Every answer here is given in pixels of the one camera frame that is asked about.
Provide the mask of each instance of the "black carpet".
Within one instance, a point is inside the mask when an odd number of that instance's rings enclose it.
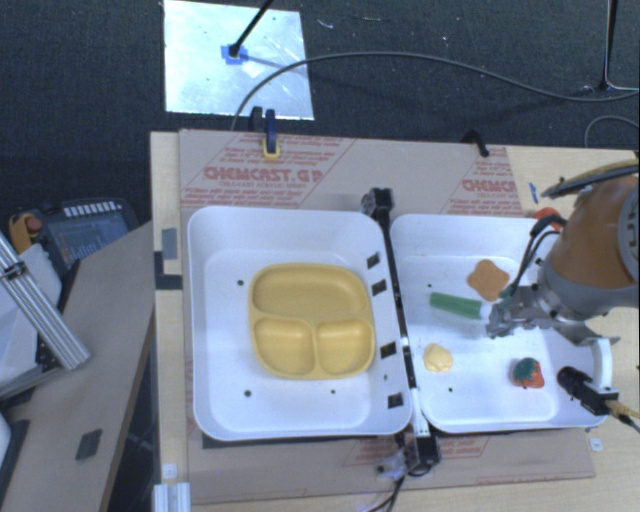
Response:
[[[420,52],[563,95],[621,94],[594,90],[602,74],[606,0],[276,0],[274,7],[301,13],[309,57]],[[614,83],[638,86],[639,41],[640,2],[620,0]],[[3,231],[20,207],[96,196],[123,197],[141,222],[149,220],[149,133],[230,124],[229,117],[165,112],[163,51],[159,0],[2,3]],[[458,142],[474,128],[491,144],[580,147],[598,116],[638,122],[637,95],[572,103],[416,60],[317,63],[310,84],[316,120],[283,121],[281,131]],[[637,149],[638,131],[605,121],[593,128],[590,145]]]

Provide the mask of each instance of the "gray cable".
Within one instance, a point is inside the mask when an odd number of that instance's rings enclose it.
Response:
[[[640,126],[638,126],[638,123],[635,123],[633,120],[627,119],[626,117],[621,117],[621,116],[596,117],[587,125],[587,127],[584,130],[584,147],[585,148],[589,147],[589,132],[591,131],[591,128],[593,128],[600,121],[620,121],[621,123],[626,123],[628,125],[633,126],[634,128],[640,128]]]
[[[500,80],[502,82],[508,83],[515,87],[520,87],[521,89],[525,89],[527,91],[535,92],[537,94],[541,94],[543,96],[548,96],[550,98],[561,99],[565,101],[573,101],[578,103],[607,103],[610,101],[619,101],[626,98],[631,98],[633,96],[638,95],[638,91],[631,92],[628,94],[622,94],[620,96],[614,96],[612,98],[578,98],[573,96],[565,96],[562,94],[556,94],[553,92],[545,91],[544,89],[539,89],[538,87],[534,87],[531,85],[524,84],[522,82],[518,82],[517,80],[513,80],[511,78],[499,75],[498,73],[493,73],[492,71],[487,71],[485,69],[472,66],[470,64],[464,64],[462,62],[457,62],[450,59],[445,59],[444,57],[435,57],[433,55],[426,55],[423,53],[411,53],[411,52],[388,52],[388,51],[369,51],[369,52],[348,52],[348,53],[335,53],[329,55],[319,55],[317,57],[310,57],[308,59],[299,60],[297,62],[293,62],[287,66],[280,68],[278,71],[273,72],[269,76],[267,76],[264,80],[258,83],[242,100],[242,103],[238,107],[236,111],[233,121],[231,122],[231,130],[235,130],[236,125],[238,124],[238,119],[240,118],[240,113],[244,109],[249,100],[253,97],[255,93],[257,93],[262,87],[268,84],[274,78],[291,71],[299,66],[304,66],[306,64],[311,64],[313,62],[321,62],[325,60],[338,60],[338,59],[351,59],[358,57],[394,57],[394,58],[403,58],[403,59],[418,59],[418,60],[426,60],[430,62],[439,62],[441,64],[447,64],[449,66],[454,66],[461,69],[466,69],[467,71],[473,71],[474,73],[479,73],[485,76],[490,76],[491,78],[495,78],[496,80]]]

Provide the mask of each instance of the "multimeter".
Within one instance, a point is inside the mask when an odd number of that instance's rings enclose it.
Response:
[[[39,243],[58,275],[138,226],[123,199],[66,201],[57,206],[23,210],[9,220],[9,235],[18,253]]]

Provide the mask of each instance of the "yellow plate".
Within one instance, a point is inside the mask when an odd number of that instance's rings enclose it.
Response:
[[[353,272],[293,263],[264,268],[249,290],[251,341],[260,363],[290,379],[336,379],[375,354],[369,294]]]

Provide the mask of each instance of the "silver square panel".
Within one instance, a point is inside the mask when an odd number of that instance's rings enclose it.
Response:
[[[258,9],[165,0],[165,88],[168,112],[233,115],[246,94],[278,68],[305,58],[300,14],[268,10],[228,59]],[[244,108],[273,108],[279,118],[313,120],[307,66],[280,75]]]

